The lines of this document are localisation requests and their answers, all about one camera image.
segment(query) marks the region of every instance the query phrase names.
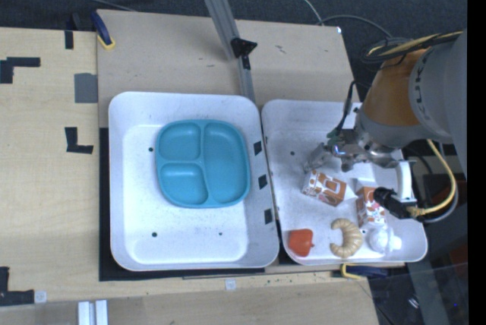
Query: toy banana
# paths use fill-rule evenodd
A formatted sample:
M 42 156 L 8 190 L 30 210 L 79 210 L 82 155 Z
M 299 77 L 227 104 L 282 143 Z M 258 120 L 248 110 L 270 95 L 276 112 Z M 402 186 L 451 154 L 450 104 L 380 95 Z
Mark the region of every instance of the toy banana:
M 331 252 L 337 257 L 346 259 L 352 256 L 363 244 L 363 235 L 359 228 L 348 219 L 335 219 L 331 229 L 341 229 L 342 245 L 330 244 Z

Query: wooden table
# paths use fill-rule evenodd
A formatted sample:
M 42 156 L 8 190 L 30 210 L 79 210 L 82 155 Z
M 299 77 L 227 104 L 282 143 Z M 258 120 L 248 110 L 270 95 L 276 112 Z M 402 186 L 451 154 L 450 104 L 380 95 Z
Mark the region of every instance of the wooden table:
M 110 299 L 114 323 L 301 323 L 303 315 L 308 323 L 377 323 L 366 279 L 333 278 L 329 267 L 276 262 L 264 274 L 232 276 L 235 291 L 226 291 L 227 277 L 99 281 L 98 146 L 109 97 L 132 89 L 238 94 L 237 72 L 222 56 L 211 19 L 101 11 L 121 13 L 123 24 L 134 18 L 162 24 L 160 63 L 169 74 L 141 84 L 110 80 L 109 66 L 99 68 L 105 50 L 95 33 L 73 32 L 70 48 L 71 33 L 60 30 L 0 29 L 0 61 L 40 59 L 38 68 L 14 66 L 12 83 L 0 84 L 0 266 L 10 267 L 9 290 L 42 290 L 48 302 L 66 308 Z M 238 21 L 238 28 L 258 42 L 251 65 L 259 107 L 275 98 L 343 101 L 352 74 L 334 28 L 251 21 Z M 144 51 L 138 58 L 132 81 Z M 197 68 L 199 82 L 181 79 L 184 68 Z M 98 103 L 76 102 L 80 75 L 98 76 Z M 211 84 L 201 83 L 201 75 Z M 66 128 L 76 128 L 77 144 L 93 146 L 92 153 L 67 152 Z M 51 310 L 50 304 L 3 308 L 0 318 L 30 323 Z

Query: box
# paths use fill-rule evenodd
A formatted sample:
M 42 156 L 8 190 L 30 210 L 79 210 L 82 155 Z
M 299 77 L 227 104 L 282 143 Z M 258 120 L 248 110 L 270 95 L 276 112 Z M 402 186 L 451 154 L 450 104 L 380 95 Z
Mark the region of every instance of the box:
M 316 169 L 305 176 L 302 193 L 334 207 L 354 195 L 344 181 Z
M 367 224 L 382 226 L 387 223 L 385 209 L 374 200 L 373 194 L 377 185 L 374 182 L 357 180 L 356 182 L 356 212 L 358 214 L 358 226 L 361 228 Z

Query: blue plate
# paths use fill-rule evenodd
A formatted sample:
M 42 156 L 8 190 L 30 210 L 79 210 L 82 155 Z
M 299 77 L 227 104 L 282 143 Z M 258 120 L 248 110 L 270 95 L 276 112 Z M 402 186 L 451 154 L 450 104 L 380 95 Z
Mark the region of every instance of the blue plate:
M 156 167 L 160 189 L 180 207 L 227 207 L 250 191 L 245 139 L 228 122 L 167 124 L 157 137 Z

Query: white tray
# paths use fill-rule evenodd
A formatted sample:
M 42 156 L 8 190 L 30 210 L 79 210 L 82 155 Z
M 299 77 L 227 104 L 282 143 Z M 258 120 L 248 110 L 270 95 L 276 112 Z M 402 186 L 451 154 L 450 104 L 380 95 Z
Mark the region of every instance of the white tray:
M 227 121 L 243 134 L 251 189 L 242 202 L 190 209 L 164 198 L 150 148 L 164 125 L 188 119 Z M 260 114 L 249 99 L 121 93 L 109 105 L 109 153 L 111 250 L 125 269 L 259 268 L 275 260 L 279 238 Z
M 422 259 L 428 249 L 427 237 L 421 223 L 412 219 L 397 219 L 386 211 L 389 226 L 402 239 L 402 248 L 387 255 L 372 251 L 367 243 L 364 229 L 364 244 L 349 259 L 343 260 L 330 251 L 330 243 L 342 243 L 342 233 L 330 228 L 331 222 L 344 217 L 357 223 L 355 201 L 343 201 L 337 207 L 324 204 L 301 193 L 304 180 L 303 166 L 309 154 L 321 142 L 327 140 L 342 117 L 342 103 L 294 101 L 276 99 L 268 102 L 262 110 L 262 124 L 267 148 L 271 182 L 282 229 L 282 241 L 289 256 L 304 265 L 325 265 L 345 262 L 414 262 Z M 345 128 L 352 128 L 355 116 L 352 113 Z M 325 166 L 325 173 L 352 184 L 354 178 L 375 181 L 380 186 L 397 188 L 395 170 L 381 169 L 375 164 L 359 163 L 352 171 L 343 173 L 340 160 L 333 158 Z M 299 257 L 288 248 L 289 232 L 294 229 L 311 229 L 314 232 L 314 247 L 307 257 Z

